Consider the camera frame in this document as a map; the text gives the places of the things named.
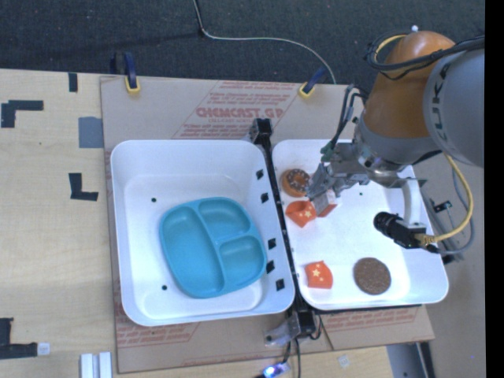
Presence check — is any white plastic tray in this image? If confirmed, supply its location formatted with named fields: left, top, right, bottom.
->
left=109, top=139, right=297, bottom=328
left=271, top=138, right=450, bottom=312

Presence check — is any brown cardboard board, red print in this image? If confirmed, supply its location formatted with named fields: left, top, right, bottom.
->
left=99, top=76, right=436, bottom=374

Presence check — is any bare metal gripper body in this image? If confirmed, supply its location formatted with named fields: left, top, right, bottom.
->
left=323, top=143, right=407, bottom=191

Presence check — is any brown round biscuit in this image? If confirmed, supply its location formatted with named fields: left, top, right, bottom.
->
left=352, top=257, right=392, bottom=296

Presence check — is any black cylinder on white bracket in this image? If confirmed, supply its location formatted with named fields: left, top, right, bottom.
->
left=372, top=178, right=428, bottom=250

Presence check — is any thin black rod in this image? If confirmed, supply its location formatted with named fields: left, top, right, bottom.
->
left=260, top=142, right=306, bottom=313

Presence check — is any blue divided plate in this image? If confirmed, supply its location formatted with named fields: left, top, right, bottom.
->
left=158, top=196, right=269, bottom=300

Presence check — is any orange and grey carton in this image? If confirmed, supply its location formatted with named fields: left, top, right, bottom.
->
left=314, top=192, right=339, bottom=217

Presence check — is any orange packet with yellow stars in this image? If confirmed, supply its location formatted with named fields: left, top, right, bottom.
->
left=284, top=199, right=318, bottom=228
left=303, top=260, right=335, bottom=290

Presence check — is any brown sprinkled doughnut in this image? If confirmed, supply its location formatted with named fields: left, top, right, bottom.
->
left=280, top=168, right=312, bottom=198

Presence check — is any black block with thin wires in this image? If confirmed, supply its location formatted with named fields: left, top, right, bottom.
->
left=288, top=309, right=319, bottom=339
left=250, top=117, right=274, bottom=146

